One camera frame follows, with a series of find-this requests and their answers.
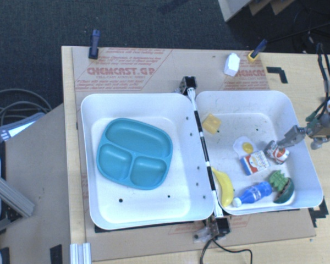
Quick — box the black block with thin wires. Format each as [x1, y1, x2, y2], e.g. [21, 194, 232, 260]
[179, 76, 197, 95]
[193, 217, 232, 243]

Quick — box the white and yellow fried egg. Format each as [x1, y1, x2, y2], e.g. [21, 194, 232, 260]
[233, 136, 256, 157]

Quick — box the yellow cheese cube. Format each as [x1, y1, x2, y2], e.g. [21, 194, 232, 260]
[201, 113, 222, 134]

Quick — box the thin black and white rod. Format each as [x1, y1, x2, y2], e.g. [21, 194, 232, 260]
[187, 87, 224, 218]

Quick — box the white plastic tray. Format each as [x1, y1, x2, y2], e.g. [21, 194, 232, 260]
[80, 92, 216, 230]
[194, 90, 325, 216]

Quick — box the red and white can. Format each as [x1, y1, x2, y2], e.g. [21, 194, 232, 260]
[263, 140, 290, 165]

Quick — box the small white carton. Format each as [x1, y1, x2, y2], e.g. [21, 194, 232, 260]
[223, 52, 241, 78]

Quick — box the blue bottle with white cap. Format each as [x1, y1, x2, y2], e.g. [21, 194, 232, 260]
[232, 181, 273, 208]

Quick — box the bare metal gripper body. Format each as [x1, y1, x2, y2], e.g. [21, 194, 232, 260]
[305, 113, 330, 143]

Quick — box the dark green bowl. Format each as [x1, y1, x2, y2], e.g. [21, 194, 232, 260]
[273, 177, 295, 204]

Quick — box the brown cardboard board, red print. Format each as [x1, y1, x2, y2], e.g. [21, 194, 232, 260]
[71, 47, 317, 262]

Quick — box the red, white and blue carton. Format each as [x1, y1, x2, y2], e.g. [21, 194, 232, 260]
[240, 150, 271, 177]

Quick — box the light green spiky toy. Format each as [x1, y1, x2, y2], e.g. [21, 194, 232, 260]
[268, 169, 290, 195]

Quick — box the yellow banana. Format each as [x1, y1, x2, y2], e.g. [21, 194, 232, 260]
[211, 166, 235, 207]

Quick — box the blue divided plate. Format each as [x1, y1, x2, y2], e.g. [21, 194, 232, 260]
[95, 117, 174, 191]

